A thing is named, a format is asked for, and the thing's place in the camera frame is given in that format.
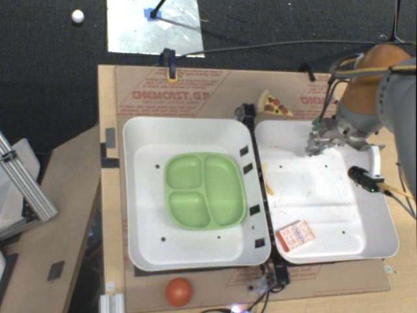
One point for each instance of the orange ball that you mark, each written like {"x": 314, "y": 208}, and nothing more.
{"x": 178, "y": 292}

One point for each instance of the small white ball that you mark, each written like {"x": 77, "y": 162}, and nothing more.
{"x": 77, "y": 16}

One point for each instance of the thin black rod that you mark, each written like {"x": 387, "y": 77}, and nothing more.
{"x": 260, "y": 171}

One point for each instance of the green divided plate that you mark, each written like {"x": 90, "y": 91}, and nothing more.
{"x": 208, "y": 191}

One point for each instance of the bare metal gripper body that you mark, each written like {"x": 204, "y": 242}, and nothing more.
{"x": 335, "y": 131}

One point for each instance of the white plastic tray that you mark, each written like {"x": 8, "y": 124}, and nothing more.
{"x": 325, "y": 191}
{"x": 146, "y": 191}

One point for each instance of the brown cardboard board red print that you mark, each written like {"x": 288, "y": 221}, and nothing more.
{"x": 195, "y": 93}

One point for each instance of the toy pizza slice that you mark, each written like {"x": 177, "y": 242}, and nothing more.
{"x": 273, "y": 105}

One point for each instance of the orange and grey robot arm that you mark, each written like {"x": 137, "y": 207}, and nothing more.
{"x": 394, "y": 86}

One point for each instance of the orange and white packet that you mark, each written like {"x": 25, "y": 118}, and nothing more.
{"x": 296, "y": 235}

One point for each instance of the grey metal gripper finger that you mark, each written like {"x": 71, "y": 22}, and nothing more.
{"x": 322, "y": 146}
{"x": 311, "y": 145}

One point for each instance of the black cylinder on white bracket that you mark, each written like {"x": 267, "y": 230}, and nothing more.
{"x": 363, "y": 176}

